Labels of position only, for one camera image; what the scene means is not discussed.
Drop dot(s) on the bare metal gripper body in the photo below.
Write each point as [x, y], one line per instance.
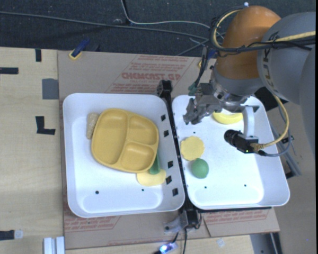
[205, 102]

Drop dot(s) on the yellow banana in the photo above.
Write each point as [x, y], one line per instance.
[228, 118]

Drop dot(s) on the green lime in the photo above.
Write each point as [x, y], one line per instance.
[200, 168]

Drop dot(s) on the brown cardboard board red print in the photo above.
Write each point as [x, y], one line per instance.
[100, 70]

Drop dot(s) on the white plastic tray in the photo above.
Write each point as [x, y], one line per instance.
[236, 173]
[114, 192]

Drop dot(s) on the beige corn cob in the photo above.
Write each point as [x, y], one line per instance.
[91, 124]

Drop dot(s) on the pale yellow flat disc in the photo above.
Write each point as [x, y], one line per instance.
[152, 180]

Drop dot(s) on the black cylinder on white bracket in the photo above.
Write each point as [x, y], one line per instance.
[238, 139]

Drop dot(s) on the green toy cucumber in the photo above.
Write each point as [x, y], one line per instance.
[155, 168]

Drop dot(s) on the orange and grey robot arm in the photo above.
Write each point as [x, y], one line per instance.
[243, 49]

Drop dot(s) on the yellow round biscuit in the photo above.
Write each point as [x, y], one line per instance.
[192, 147]

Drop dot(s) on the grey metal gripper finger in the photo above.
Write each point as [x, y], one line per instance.
[188, 118]
[199, 118]

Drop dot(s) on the yellow divided plate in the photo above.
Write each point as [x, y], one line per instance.
[122, 139]

